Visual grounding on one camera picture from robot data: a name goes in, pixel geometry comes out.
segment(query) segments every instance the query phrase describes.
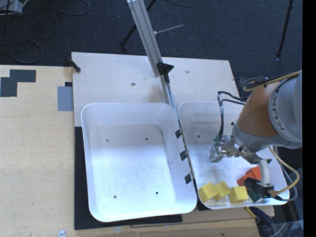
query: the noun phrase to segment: white tray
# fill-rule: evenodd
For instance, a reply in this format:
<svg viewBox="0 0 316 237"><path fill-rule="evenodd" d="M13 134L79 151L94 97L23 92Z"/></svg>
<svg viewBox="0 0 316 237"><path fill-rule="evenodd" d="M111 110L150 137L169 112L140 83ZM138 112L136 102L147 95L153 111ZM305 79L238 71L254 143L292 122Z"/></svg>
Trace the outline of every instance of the white tray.
<svg viewBox="0 0 316 237"><path fill-rule="evenodd" d="M238 118L243 105L224 102L224 135L232 132L231 123ZM229 188L238 186L237 180L245 172L256 165L249 164L242 157L223 158L222 161L211 163L210 149L214 137L220 129L220 109L217 102L186 102L179 107L179 116L184 130L184 137L189 151L190 161L197 185L197 189L212 182L213 185L225 181ZM270 181L275 190L282 190L287 186L282 169L269 149L257 153L261 158L271 158L269 163ZM279 195L289 198L289 191ZM246 207L259 205L281 205L284 201L273 198L260 199L253 202L251 198L240 204L231 204L229 196L216 201L210 199L203 203L210 209L224 209L231 207Z"/></svg>
<svg viewBox="0 0 316 237"><path fill-rule="evenodd" d="M101 222L188 213L197 195L179 121L165 103L93 103L81 112L88 203Z"/></svg>

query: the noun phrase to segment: wooden table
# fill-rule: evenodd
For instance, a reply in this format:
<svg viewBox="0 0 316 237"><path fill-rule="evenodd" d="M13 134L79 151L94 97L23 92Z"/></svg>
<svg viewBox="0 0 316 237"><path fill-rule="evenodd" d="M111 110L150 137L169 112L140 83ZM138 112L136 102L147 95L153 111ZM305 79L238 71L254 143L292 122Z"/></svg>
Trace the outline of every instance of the wooden table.
<svg viewBox="0 0 316 237"><path fill-rule="evenodd" d="M18 81L16 96L0 97L1 236L259 236L244 208L196 209L169 225L74 230L74 112L58 106L73 68L0 65L0 78L10 70L36 71L36 81ZM274 216L272 206L262 210Z"/></svg>

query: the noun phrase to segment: tripod leg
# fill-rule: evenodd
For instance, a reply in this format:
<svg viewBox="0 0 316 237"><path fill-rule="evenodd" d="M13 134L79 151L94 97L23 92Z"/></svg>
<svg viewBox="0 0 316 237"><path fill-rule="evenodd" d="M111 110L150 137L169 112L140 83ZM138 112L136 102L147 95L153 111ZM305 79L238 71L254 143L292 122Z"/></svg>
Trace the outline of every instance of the tripod leg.
<svg viewBox="0 0 316 237"><path fill-rule="evenodd" d="M293 0L290 0L289 3L288 3L288 6L287 6L287 14L286 14L286 19L285 19L285 23L284 23L284 28L283 28L283 34L282 34L280 47L279 47L278 52L276 54L276 60L277 61L280 61L281 52L282 52L283 43L284 43L285 34L286 34L286 29L287 29L287 24L288 24L288 20L290 18L291 9L293 7L292 5L293 5Z"/></svg>
<svg viewBox="0 0 316 237"><path fill-rule="evenodd" d="M147 11L149 11L154 3L156 2L157 0L152 0L151 3L148 5L147 7ZM126 42L128 41L129 37L132 36L133 32L136 30L136 25L133 26L133 28L129 31L129 33L127 34L127 36L125 37L125 39L120 43L120 47L127 50L127 47L125 46Z"/></svg>

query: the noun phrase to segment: orange block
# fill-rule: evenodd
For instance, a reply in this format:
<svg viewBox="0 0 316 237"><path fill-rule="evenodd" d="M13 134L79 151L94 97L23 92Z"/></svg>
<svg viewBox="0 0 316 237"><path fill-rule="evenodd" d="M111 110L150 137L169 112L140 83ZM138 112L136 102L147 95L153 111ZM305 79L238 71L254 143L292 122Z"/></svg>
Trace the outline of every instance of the orange block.
<svg viewBox="0 0 316 237"><path fill-rule="evenodd" d="M245 174L244 176L240 177L240 178L237 180L238 185L239 185L239 186L245 186L245 180L246 180L248 177L255 178L255 176L253 175L253 173L252 173L252 172L249 172L248 174Z"/></svg>
<svg viewBox="0 0 316 237"><path fill-rule="evenodd" d="M260 172L259 166L251 168L250 170L248 170L246 172L246 174L248 174L248 173L252 173L254 175L255 179L261 180L261 172Z"/></svg>

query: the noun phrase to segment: yellow cube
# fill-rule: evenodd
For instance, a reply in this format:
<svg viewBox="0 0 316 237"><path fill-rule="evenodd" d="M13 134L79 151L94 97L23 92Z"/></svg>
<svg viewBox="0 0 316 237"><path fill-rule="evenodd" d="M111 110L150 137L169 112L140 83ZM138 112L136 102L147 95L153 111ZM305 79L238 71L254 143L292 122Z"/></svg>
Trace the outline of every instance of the yellow cube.
<svg viewBox="0 0 316 237"><path fill-rule="evenodd" d="M242 203L248 199L248 193L245 186L232 187L229 199L231 203Z"/></svg>
<svg viewBox="0 0 316 237"><path fill-rule="evenodd" d="M206 202L218 194L217 189L212 183L205 184L198 190L198 194L202 202Z"/></svg>
<svg viewBox="0 0 316 237"><path fill-rule="evenodd" d="M215 185L215 188L218 191L218 194L214 197L216 201L220 200L224 196L228 195L231 193L230 188L227 186L225 181L221 181L220 183Z"/></svg>

